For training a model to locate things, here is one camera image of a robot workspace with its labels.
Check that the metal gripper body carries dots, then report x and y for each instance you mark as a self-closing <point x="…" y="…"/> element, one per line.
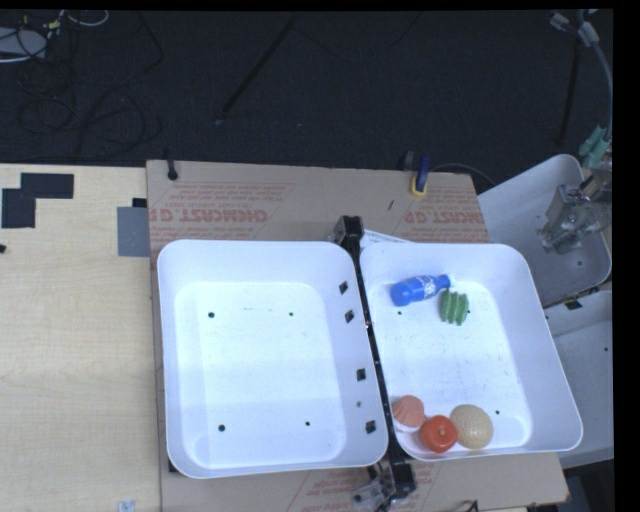
<point x="599" y="192"/>

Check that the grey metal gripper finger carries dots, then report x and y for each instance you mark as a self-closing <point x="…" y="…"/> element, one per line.
<point x="572" y="237"/>
<point x="562" y="207"/>

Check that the green ribbed toy vegetable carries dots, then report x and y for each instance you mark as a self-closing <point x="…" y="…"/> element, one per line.
<point x="454" y="307"/>

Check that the blue plastic bottle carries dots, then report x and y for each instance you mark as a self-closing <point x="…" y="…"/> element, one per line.
<point x="412" y="291"/>

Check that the white plastic tray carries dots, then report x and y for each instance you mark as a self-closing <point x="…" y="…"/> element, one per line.
<point x="450" y="365"/>
<point x="260" y="370"/>

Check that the beige round toy fruit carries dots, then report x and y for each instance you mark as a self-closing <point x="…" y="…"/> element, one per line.
<point x="472" y="426"/>

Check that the thin black rod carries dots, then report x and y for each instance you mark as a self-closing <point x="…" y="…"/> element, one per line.
<point x="372" y="340"/>

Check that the orange toy tomato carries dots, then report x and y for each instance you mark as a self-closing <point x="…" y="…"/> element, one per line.
<point x="439" y="434"/>

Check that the pink toy shell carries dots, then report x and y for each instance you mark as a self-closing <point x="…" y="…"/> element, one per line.
<point x="407" y="410"/>

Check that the brown cardboard board red print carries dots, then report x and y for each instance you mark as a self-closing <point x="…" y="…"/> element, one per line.
<point x="300" y="200"/>

